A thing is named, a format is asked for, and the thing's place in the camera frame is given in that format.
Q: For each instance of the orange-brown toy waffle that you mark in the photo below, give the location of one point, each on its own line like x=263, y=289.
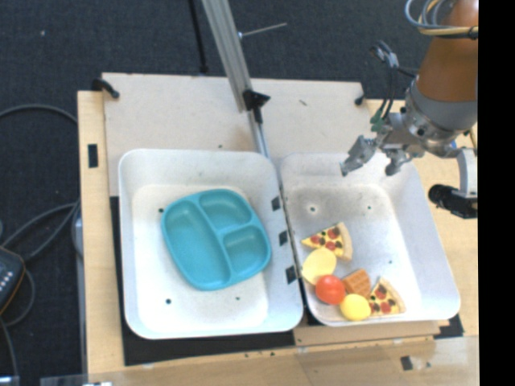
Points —
x=357, y=282

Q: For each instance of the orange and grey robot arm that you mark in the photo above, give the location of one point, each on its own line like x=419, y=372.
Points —
x=446, y=66

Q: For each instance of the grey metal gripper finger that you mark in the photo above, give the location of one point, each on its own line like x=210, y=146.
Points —
x=358, y=153
x=398, y=163

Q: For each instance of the pale yellow round slice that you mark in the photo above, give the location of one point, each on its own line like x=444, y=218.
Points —
x=320, y=264

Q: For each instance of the pale flat board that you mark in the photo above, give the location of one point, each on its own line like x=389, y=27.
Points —
x=173, y=115

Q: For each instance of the toy pizza slice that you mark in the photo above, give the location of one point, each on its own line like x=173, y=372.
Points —
x=332, y=239
x=386, y=298

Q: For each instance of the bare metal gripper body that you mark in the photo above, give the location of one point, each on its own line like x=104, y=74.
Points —
x=422, y=141

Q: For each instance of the black cylinder on white bracket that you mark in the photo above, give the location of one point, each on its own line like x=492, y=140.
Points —
x=454, y=201

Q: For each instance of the yellow toy lemon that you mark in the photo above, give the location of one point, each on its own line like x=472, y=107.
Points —
x=355, y=307

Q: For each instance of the white plastic tray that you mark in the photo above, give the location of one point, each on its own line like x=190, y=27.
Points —
x=201, y=312
x=402, y=235

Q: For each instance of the blue divided plate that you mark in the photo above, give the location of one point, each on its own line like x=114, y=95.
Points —
x=201, y=247

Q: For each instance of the red toy tomato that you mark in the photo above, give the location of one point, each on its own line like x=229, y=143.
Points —
x=330, y=290

